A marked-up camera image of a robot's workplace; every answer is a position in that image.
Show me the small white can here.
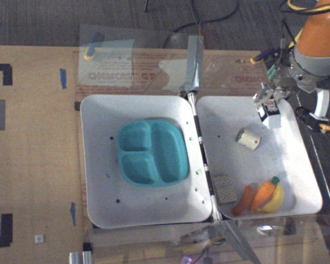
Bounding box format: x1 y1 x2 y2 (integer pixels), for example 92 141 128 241
235 128 262 151

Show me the orange-red toy sausage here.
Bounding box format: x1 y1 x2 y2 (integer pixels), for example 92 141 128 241
231 185 255 217

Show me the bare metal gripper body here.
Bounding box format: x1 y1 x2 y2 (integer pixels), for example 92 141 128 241
274 64 309 92

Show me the white plastic tray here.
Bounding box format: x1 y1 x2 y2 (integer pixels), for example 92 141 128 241
79 93 213 229
195 95 324 221

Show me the yellow banana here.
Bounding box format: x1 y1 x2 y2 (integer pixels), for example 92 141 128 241
257 182 285 214

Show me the thin black and white rod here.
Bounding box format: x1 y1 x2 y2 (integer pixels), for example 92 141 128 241
186 91 223 223

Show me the beige patterned packet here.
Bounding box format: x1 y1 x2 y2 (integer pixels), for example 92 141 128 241
211 174 238 205

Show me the orange toy carrot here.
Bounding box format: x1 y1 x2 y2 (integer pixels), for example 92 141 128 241
250 175 281 212

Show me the blue divided plate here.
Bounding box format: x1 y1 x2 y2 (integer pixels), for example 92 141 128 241
116 119 190 188

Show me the black cylinder on white bracket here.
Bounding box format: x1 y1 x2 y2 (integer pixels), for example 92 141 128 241
295 89 330 134

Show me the white carton with red print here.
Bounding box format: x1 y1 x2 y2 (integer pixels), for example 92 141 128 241
257 98 282 130

